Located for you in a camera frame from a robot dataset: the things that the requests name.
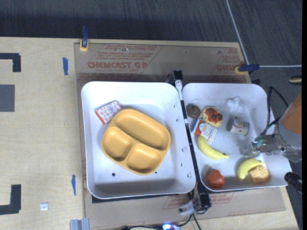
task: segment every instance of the dark floor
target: dark floor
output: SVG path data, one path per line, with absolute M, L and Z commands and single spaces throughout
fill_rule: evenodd
M 302 64 L 303 0 L 228 0 L 245 60 L 260 65 Z M 226 0 L 0 0 L 0 36 L 239 42 Z M 291 76 L 302 68 L 260 68 L 251 74 L 266 91 L 290 103 L 301 91 Z M 285 111 L 272 95 L 275 116 Z M 291 163 L 302 176 L 302 163 Z M 302 196 L 287 187 L 300 229 Z

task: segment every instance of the black corner marker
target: black corner marker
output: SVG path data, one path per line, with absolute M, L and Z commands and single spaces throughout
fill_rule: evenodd
M 21 210 L 21 185 L 11 185 L 10 204 L 0 206 L 0 215 L 16 214 L 19 210 Z
M 0 59 L 11 59 L 13 72 L 21 72 L 21 57 L 18 53 L 0 53 Z

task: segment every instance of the snack package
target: snack package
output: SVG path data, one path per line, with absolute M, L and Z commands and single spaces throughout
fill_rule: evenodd
M 105 125 L 111 121 L 116 113 L 121 110 L 121 106 L 117 101 L 112 101 L 100 108 L 98 108 L 95 113 L 100 119 L 100 121 Z
M 205 137 L 208 143 L 214 141 L 216 133 L 217 128 L 207 124 L 201 119 L 197 119 L 192 128 L 192 134 Z

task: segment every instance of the gray square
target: gray square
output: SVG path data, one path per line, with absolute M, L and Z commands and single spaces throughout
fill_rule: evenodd
M 0 112 L 15 112 L 15 85 L 0 84 Z

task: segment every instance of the white tray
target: white tray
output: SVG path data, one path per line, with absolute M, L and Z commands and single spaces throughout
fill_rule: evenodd
M 240 108 L 236 111 L 229 109 L 226 102 L 238 97 L 241 100 Z M 269 180 L 264 184 L 253 184 L 246 177 L 239 182 L 236 170 L 239 164 L 247 159 L 245 153 L 251 148 L 254 140 L 266 127 L 267 122 L 267 95 L 265 91 L 255 84 L 233 84 L 233 83 L 189 83 L 183 88 L 183 99 L 185 106 L 195 104 L 200 109 L 206 106 L 215 106 L 223 115 L 223 123 L 218 127 L 215 140 L 211 144 L 213 148 L 222 153 L 229 154 L 229 159 L 212 160 L 206 157 L 197 146 L 196 135 L 192 134 L 192 142 L 196 155 L 200 177 L 204 186 L 211 191 L 223 192 L 234 190 L 245 190 L 261 187 L 286 186 L 284 175 L 292 171 L 288 159 L 282 155 L 261 154 L 258 160 L 265 162 L 265 167 L 270 173 Z M 230 117 L 237 116 L 250 123 L 249 132 L 246 136 L 234 134 L 226 130 L 227 121 Z M 190 129 L 195 119 L 188 118 Z M 212 171 L 218 169 L 224 176 L 225 185 L 220 189 L 212 189 L 208 186 L 206 177 Z
M 177 90 L 167 83 L 89 82 L 81 91 L 87 186 L 100 199 L 183 194 L 196 183 L 182 109 Z M 95 110 L 111 101 L 133 108 L 163 124 L 171 145 L 158 169 L 137 175 L 111 161 L 100 146 L 107 125 Z

